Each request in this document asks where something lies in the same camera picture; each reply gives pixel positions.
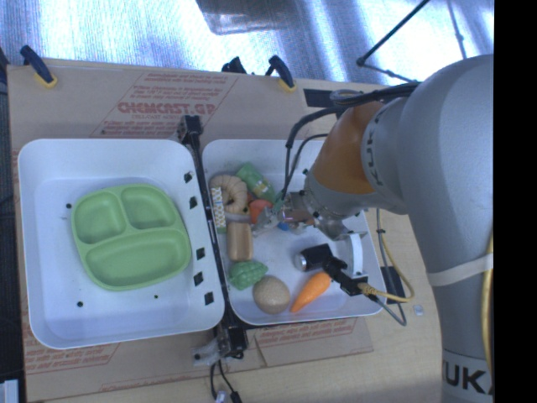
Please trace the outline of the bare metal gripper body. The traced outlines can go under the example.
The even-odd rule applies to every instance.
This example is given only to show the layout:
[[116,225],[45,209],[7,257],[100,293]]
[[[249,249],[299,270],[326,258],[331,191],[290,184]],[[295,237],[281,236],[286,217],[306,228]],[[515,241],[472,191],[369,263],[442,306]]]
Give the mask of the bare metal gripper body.
[[309,197],[306,191],[292,191],[285,195],[276,212],[278,221],[289,228],[315,227],[317,217],[310,208]]

